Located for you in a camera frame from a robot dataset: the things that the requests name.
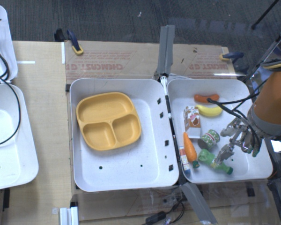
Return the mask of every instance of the metal bracket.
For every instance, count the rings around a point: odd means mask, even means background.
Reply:
[[[79,225],[78,207],[60,208],[59,225]]]
[[[169,76],[170,67],[173,64],[173,44],[175,37],[175,26],[166,25],[161,27],[160,40],[159,40],[159,55],[158,55],[158,65],[155,77],[160,75]]]
[[[196,184],[185,183],[181,186],[181,190],[202,224],[217,224],[212,211],[208,207]]]

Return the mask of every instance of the table surface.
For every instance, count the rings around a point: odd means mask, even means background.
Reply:
[[[18,76],[13,84],[25,97],[34,137],[39,172],[28,184],[10,188],[9,208],[2,213],[2,225],[57,225],[59,208],[70,206],[72,198],[71,159],[65,64],[57,42],[14,41]],[[219,224],[280,224],[273,195],[264,188],[265,202],[217,207],[212,212]],[[123,217],[81,224],[143,224],[147,216]],[[201,224],[193,210],[177,224]]]

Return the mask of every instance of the yellow clamp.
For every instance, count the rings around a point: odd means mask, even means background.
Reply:
[[[74,46],[72,46],[72,48],[73,48],[73,50],[74,50],[74,52],[76,53],[76,55],[82,55],[83,54],[83,48],[80,46],[80,44],[79,44],[79,48],[80,48],[80,50],[78,51],[78,50],[76,50],[76,48],[74,47]]]
[[[230,61],[230,58],[223,58],[223,55],[224,55],[224,54],[221,53],[220,56],[219,56],[219,58],[220,58],[221,61],[224,61],[224,62]]]

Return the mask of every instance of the divided plate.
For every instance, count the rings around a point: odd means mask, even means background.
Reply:
[[[85,142],[95,150],[124,147],[141,135],[141,123],[133,102],[121,92],[83,99],[77,105],[76,116]]]

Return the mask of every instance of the plastic tray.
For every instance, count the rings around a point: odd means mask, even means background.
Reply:
[[[179,146],[183,146],[183,132],[185,131],[183,110],[186,106],[195,106],[198,104],[193,99],[195,94],[207,96],[217,93],[220,95],[220,102],[235,101],[249,95],[247,86],[243,82],[234,79],[176,79],[168,83],[168,93],[170,98],[171,114],[173,117],[173,125]],[[236,105],[238,104],[226,106],[229,109],[233,109]],[[251,100],[247,100],[238,108],[238,110],[240,110],[243,114],[247,114],[251,105]],[[220,134],[222,129],[226,128],[234,118],[234,116],[225,111],[216,117],[204,117],[201,115],[201,134],[205,134],[209,129],[213,129]],[[221,136],[220,141],[210,150],[210,152],[217,155],[222,146],[229,143],[230,138],[231,137],[228,136]],[[201,148],[198,146],[198,140],[192,139],[192,143],[197,151],[197,154],[199,154]],[[200,184],[236,180],[266,179],[272,174],[273,165],[264,142],[261,145],[260,152],[256,157],[252,157],[252,154],[242,152],[238,146],[235,146],[233,151],[235,154],[227,160],[224,160],[226,165],[231,166],[234,169],[231,175],[228,175],[223,171],[212,169],[208,165],[199,162],[200,167],[194,169],[191,166],[190,175],[185,174],[186,178],[190,182]]]
[[[138,140],[118,149],[97,151],[85,142],[76,118],[81,100],[107,92],[126,94],[140,119]],[[152,79],[78,79],[70,87],[73,166],[83,191],[172,186],[179,170],[162,85]]]
[[[16,135],[0,145],[0,189],[32,181],[38,172],[37,154],[21,90],[16,91],[21,106],[21,125]],[[18,122],[18,105],[11,89],[0,84],[0,142],[8,138]]]
[[[121,92],[83,99],[77,105],[76,115],[85,142],[96,150],[124,147],[141,135],[141,123],[133,102]]]

